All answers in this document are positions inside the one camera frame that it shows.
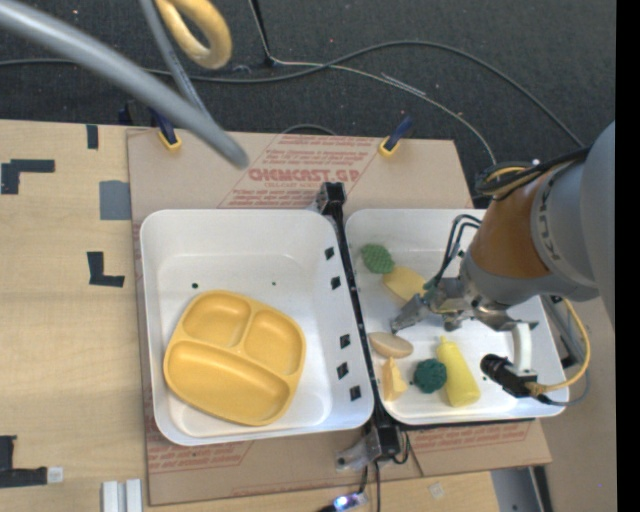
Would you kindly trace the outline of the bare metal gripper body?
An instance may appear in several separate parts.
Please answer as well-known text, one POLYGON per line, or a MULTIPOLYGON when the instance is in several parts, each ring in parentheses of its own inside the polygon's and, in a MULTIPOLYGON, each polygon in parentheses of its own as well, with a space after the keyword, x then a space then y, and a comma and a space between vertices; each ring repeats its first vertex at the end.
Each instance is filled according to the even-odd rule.
POLYGON ((423 297, 428 300, 431 312, 441 317, 446 313, 465 312, 464 321, 479 321, 496 332, 511 331, 520 324, 531 329, 539 325, 535 320, 512 318, 507 306, 486 300, 481 295, 474 295, 473 289, 467 289, 459 278, 432 278, 424 286, 424 290, 423 297))

